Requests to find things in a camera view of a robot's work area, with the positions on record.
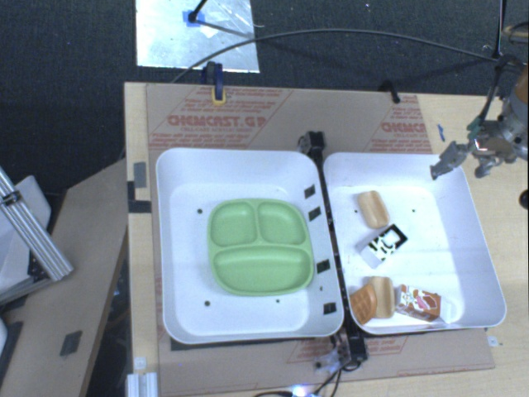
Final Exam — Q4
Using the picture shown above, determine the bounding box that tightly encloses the green divided plate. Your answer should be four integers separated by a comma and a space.
207, 197, 316, 296

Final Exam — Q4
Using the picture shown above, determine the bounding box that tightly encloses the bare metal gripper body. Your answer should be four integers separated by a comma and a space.
469, 118, 529, 164

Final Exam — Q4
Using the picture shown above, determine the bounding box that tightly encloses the brown and white carton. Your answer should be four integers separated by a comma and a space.
393, 284, 452, 324

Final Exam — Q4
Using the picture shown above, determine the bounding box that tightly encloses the thin black rod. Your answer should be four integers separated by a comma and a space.
311, 146, 359, 347

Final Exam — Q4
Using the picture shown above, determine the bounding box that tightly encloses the orange toy waffle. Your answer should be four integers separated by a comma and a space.
349, 283, 379, 326

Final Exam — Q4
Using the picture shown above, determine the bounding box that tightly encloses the white plastic tray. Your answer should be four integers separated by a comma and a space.
322, 151, 508, 338
155, 146, 346, 345

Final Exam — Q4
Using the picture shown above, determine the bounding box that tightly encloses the brown cardboard board red print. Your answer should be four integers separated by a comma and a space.
145, 82, 496, 390

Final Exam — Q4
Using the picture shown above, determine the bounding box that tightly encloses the black block with thin wires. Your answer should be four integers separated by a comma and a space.
346, 332, 369, 366
298, 130, 328, 155

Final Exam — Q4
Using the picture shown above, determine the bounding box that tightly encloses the black and white carton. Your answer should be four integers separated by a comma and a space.
355, 222, 410, 270

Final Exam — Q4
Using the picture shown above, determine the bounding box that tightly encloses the tan toy bread bun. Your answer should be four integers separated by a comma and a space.
356, 189, 391, 230
368, 275, 396, 319

